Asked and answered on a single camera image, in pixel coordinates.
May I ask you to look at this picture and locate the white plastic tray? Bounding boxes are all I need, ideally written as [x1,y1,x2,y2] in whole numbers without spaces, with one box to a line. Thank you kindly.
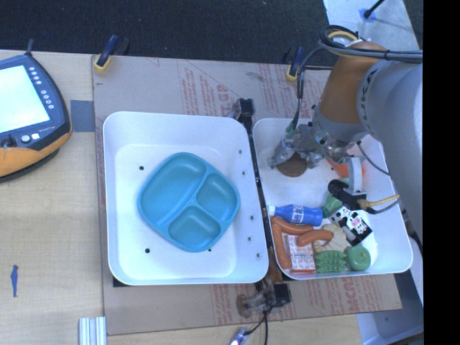
[102,111,270,287]
[252,117,414,282]

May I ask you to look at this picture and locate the brown cardboard board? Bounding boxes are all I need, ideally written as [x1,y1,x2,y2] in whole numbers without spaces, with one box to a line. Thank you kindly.
[91,54,404,336]

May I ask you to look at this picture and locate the blue divided plate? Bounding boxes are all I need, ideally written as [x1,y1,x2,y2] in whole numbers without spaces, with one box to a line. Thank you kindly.
[137,152,242,254]

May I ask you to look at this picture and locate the green apple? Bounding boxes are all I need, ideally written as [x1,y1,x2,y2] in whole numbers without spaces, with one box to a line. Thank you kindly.
[345,244,372,272]

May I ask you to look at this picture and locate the black block with thin wires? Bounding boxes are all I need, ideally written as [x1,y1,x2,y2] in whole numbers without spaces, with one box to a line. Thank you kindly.
[272,282,293,308]
[231,98,257,122]

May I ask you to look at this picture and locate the orange carrot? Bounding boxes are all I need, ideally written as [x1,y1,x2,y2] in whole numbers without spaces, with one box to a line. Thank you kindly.
[327,157,367,179]

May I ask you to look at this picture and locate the black and white carton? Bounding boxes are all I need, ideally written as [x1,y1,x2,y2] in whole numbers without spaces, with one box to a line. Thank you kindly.
[330,206,374,247]

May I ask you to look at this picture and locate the blue bottle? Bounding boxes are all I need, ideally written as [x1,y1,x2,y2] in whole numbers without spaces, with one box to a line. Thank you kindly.
[267,203,324,227]

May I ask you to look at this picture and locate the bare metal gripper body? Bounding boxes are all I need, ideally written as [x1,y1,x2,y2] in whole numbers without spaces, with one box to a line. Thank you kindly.
[282,123,359,165]

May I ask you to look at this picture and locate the brown biscuit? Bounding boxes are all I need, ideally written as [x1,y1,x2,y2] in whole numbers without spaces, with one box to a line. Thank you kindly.
[275,152,309,178]

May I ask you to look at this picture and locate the orange and white carton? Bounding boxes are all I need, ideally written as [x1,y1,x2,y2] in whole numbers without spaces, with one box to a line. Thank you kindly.
[285,233,318,275]

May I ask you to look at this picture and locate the green pea pods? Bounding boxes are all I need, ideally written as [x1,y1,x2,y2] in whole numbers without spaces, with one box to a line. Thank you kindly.
[313,249,349,275]

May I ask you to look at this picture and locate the beige bread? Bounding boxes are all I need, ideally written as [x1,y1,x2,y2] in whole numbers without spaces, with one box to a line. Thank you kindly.
[313,222,351,255]

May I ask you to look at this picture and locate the green lumpy toy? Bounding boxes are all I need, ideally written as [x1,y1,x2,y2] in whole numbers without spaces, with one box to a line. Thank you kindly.
[321,177,350,219]

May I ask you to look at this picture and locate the orange sausage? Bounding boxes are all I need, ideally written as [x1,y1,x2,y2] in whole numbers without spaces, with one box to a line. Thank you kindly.
[270,216,314,235]
[295,229,335,248]
[270,224,293,270]

